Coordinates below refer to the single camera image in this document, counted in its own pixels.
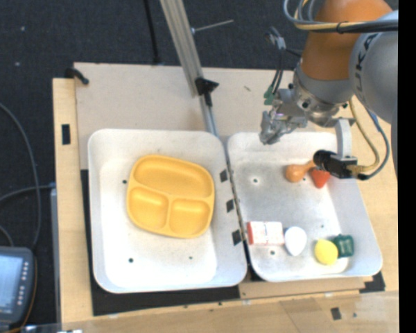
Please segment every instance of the black carpet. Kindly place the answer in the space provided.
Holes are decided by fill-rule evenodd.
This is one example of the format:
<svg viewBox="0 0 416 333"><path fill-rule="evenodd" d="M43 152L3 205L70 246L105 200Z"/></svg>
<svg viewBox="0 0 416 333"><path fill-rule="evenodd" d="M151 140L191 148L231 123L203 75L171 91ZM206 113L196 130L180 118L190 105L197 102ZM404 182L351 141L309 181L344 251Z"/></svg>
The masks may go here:
<svg viewBox="0 0 416 333"><path fill-rule="evenodd" d="M386 0L393 9L399 0ZM282 0L184 0L194 28L233 19L233 24L197 32L204 67L272 69L274 47L263 34L275 26L292 49L306 35L281 11ZM178 65L159 0L150 0L157 50L165 65ZM55 182L51 81L74 62L151 64L151 44L142 0L0 0L0 103L20 121L31 143L40 184ZM297 58L287 54L283 68ZM34 185L18 128L0 109L0 196ZM0 204L0 225L16 246L30 246L37 227L35 193ZM55 322L49 191L42 190L42 224L35 249L38 290L29 323ZM7 245L0 233L0 245Z"/></svg>

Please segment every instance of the white tray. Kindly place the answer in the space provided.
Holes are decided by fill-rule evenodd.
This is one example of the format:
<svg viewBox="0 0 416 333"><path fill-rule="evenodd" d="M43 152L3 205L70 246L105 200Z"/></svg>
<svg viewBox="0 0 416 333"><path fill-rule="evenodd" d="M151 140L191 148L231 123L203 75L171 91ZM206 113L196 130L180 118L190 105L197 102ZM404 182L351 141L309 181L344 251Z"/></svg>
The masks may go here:
<svg viewBox="0 0 416 333"><path fill-rule="evenodd" d="M249 245L250 261L266 281L371 276L382 266L379 250L355 179L331 178L318 189L307 175L297 183L284 177L289 164L305 164L320 150L336 152L331 133L293 132L279 143L264 146L257 133L238 133L228 141L232 180L243 223L281 221L284 228L299 226L309 238L301 255L293 257L284 246ZM315 241L350 234L355 253L331 266L319 264Z"/></svg>
<svg viewBox="0 0 416 333"><path fill-rule="evenodd" d="M129 219L125 196L130 170L142 156L177 157L206 168L216 188L210 228L194 239L176 239L138 228ZM228 287L245 277L243 245L222 143L202 131L115 130L95 132L88 143L89 200L94 276L112 293Z"/></svg>

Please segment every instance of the red and white box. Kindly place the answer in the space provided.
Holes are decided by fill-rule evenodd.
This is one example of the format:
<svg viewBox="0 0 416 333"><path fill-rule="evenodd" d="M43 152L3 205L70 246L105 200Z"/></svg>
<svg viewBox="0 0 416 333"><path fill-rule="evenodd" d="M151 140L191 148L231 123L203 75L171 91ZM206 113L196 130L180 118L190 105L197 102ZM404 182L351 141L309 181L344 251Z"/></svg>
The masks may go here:
<svg viewBox="0 0 416 333"><path fill-rule="evenodd" d="M247 223L248 243L260 246L281 246L285 243L282 222L251 221Z"/></svg>

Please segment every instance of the black mat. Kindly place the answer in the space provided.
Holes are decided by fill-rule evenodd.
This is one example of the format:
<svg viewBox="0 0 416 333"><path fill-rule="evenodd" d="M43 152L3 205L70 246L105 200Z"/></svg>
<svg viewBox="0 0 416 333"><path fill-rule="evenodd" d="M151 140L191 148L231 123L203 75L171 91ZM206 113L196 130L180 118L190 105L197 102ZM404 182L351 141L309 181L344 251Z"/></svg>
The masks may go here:
<svg viewBox="0 0 416 333"><path fill-rule="evenodd" d="M94 278L92 270L91 230L89 222L88 171L80 172L83 188L83 207L89 255L89 276L91 277L92 308L95 316L138 309L190 305L202 302L219 302L240 298L239 287L196 289L147 293L110 293L102 289Z"/></svg>

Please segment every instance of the green object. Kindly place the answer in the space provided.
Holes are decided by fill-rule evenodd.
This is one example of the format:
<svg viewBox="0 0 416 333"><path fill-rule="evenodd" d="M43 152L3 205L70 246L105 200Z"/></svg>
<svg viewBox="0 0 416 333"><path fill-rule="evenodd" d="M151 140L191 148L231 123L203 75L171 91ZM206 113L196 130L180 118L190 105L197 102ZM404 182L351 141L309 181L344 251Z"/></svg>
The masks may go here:
<svg viewBox="0 0 416 333"><path fill-rule="evenodd" d="M272 86L270 85L266 90L265 94L263 94L265 101L263 102L264 105L272 105L272 101L275 98L275 95L272 93Z"/></svg>
<svg viewBox="0 0 416 333"><path fill-rule="evenodd" d="M353 237L350 235L338 235L333 239L336 247L338 247L338 257L351 257L354 254Z"/></svg>

